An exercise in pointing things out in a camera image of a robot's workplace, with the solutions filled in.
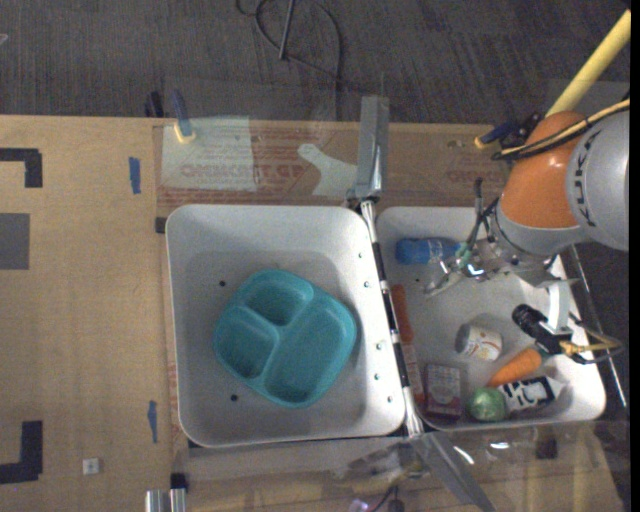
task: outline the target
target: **blue bottle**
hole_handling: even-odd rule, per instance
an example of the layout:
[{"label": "blue bottle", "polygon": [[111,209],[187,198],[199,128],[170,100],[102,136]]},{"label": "blue bottle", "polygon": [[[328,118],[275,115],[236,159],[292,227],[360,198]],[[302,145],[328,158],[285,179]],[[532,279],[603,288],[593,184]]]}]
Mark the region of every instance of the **blue bottle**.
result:
[{"label": "blue bottle", "polygon": [[451,238],[403,238],[396,243],[396,260],[401,265],[428,264],[454,256],[462,244]]}]

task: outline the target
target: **teal divided plate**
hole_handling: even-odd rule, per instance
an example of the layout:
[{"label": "teal divided plate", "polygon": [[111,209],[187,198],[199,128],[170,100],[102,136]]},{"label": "teal divided plate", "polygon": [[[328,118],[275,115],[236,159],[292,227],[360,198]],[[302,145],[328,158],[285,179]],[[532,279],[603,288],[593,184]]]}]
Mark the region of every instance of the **teal divided plate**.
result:
[{"label": "teal divided plate", "polygon": [[247,279],[216,323],[213,349],[235,377],[285,407],[308,407],[333,385],[356,342],[344,304],[291,272]]}]

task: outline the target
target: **small white square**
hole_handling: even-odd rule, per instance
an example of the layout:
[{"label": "small white square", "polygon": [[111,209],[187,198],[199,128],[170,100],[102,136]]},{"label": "small white square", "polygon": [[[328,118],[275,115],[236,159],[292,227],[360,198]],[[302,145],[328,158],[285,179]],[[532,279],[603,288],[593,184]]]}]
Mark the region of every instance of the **small white square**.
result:
[{"label": "small white square", "polygon": [[92,459],[83,459],[82,474],[95,475],[97,473],[100,473],[100,459],[98,457],[94,457]]}]

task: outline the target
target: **yellow pole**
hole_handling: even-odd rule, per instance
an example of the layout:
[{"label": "yellow pole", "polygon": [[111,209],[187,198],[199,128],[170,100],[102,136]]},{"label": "yellow pole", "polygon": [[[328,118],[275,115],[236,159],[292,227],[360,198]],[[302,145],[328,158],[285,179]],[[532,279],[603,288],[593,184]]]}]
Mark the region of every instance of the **yellow pole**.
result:
[{"label": "yellow pole", "polygon": [[547,117],[575,107],[630,40],[631,10],[627,9],[547,112]]}]

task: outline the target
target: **orange carrot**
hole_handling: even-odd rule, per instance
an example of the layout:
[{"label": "orange carrot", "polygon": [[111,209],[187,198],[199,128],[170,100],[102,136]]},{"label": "orange carrot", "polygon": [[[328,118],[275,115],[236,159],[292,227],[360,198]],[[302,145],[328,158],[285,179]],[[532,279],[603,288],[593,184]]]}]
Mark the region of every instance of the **orange carrot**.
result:
[{"label": "orange carrot", "polygon": [[500,368],[487,382],[487,387],[495,388],[520,380],[537,370],[542,364],[542,356],[534,347],[527,347],[518,352],[513,358]]},{"label": "orange carrot", "polygon": [[400,338],[404,343],[413,341],[413,328],[409,321],[409,313],[407,311],[407,292],[401,284],[394,284],[391,287],[391,298],[393,299],[393,310],[396,313],[398,321],[398,331]]}]

